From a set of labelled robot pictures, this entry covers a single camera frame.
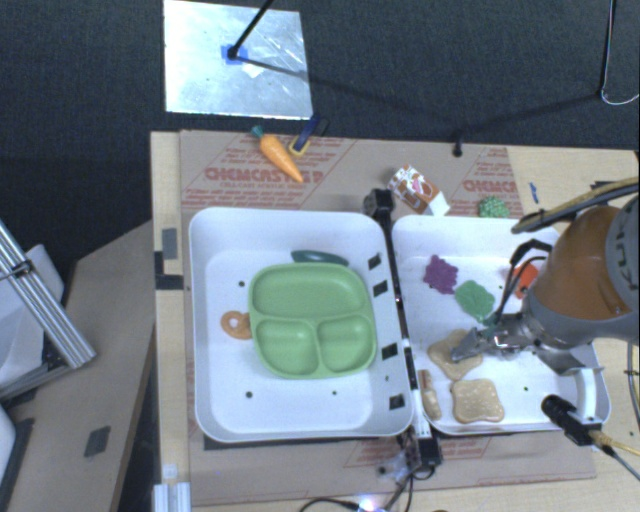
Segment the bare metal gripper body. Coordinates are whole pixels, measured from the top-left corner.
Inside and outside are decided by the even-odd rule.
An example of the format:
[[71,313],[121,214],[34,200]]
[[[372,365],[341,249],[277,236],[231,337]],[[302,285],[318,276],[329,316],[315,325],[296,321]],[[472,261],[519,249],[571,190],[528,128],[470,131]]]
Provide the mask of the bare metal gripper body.
[[500,319],[492,316],[484,326],[479,334],[482,353],[516,353],[538,340],[524,314],[506,314]]

